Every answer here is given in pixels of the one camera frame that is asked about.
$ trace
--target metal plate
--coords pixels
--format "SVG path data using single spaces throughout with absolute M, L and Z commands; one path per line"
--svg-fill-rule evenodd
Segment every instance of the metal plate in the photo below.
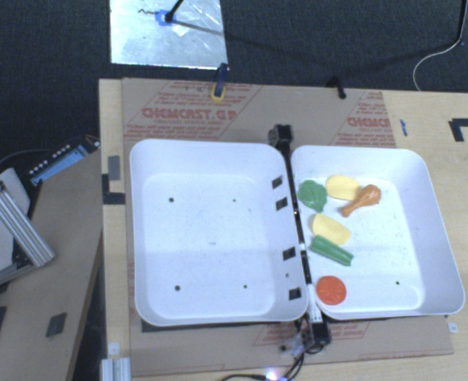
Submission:
M 172 24 L 158 22 L 177 0 L 110 0 L 113 64 L 216 69 L 228 64 L 219 0 L 184 0 Z

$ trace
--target blue clamp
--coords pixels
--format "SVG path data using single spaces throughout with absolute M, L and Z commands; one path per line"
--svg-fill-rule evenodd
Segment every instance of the blue clamp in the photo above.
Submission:
M 219 65 L 215 75 L 215 84 L 212 87 L 211 99 L 213 102 L 222 102 L 225 98 L 225 83 L 226 75 L 228 74 L 229 68 L 227 63 Z
M 164 19 L 164 16 L 166 13 L 170 13 L 170 10 L 160 10 L 160 11 L 157 11 L 155 13 L 155 18 L 156 18 L 156 21 L 159 25 L 162 25 L 162 26 L 168 26 L 168 25 L 172 25 L 172 21 L 169 21 L 167 22 L 165 19 Z M 173 21 L 176 20 L 176 15 L 174 14 L 173 16 Z

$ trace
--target yellow toy potato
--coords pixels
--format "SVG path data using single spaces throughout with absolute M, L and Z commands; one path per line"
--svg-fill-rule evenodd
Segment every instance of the yellow toy potato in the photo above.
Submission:
M 336 245 L 345 244 L 350 238 L 350 231 L 347 227 L 323 214 L 315 215 L 311 231 L 316 236 L 322 236 Z
M 354 178 L 344 175 L 332 175 L 326 181 L 327 194 L 332 198 L 354 200 L 361 190 L 361 185 Z

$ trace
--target toy food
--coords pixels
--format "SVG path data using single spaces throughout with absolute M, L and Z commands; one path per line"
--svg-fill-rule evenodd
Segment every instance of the toy food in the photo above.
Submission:
M 349 217 L 350 214 L 359 207 L 371 206 L 379 203 L 380 198 L 380 189 L 375 185 L 363 187 L 356 199 L 348 206 L 342 208 L 342 215 L 343 217 Z
M 316 284 L 316 294 L 327 305 L 338 305 L 346 298 L 346 287 L 340 278 L 326 275 Z
M 354 200 L 359 195 L 361 185 L 348 176 L 332 175 L 326 181 L 327 194 L 332 198 Z
M 299 185 L 297 198 L 307 207 L 322 213 L 323 207 L 327 203 L 327 191 L 319 183 L 307 179 Z
M 352 259 L 354 258 L 354 256 L 347 250 L 339 247 L 322 236 L 315 236 L 313 238 L 310 249 L 321 256 L 330 258 L 342 265 L 350 266 Z
M 350 231 L 347 227 L 323 214 L 315 215 L 311 231 L 316 236 L 325 237 L 337 245 L 345 244 L 350 238 Z

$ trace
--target white plastic container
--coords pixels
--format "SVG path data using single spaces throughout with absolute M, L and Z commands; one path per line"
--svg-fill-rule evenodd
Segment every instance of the white plastic container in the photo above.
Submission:
M 452 314 L 464 292 L 426 165 L 400 149 L 303 146 L 295 184 L 348 175 L 381 188 L 344 218 L 344 267 L 307 251 L 313 284 L 340 278 L 346 300 L 308 301 L 282 155 L 266 144 L 144 140 L 130 154 L 135 303 L 153 325 L 291 321 L 308 303 L 339 320 Z M 315 213 L 300 205 L 306 245 Z

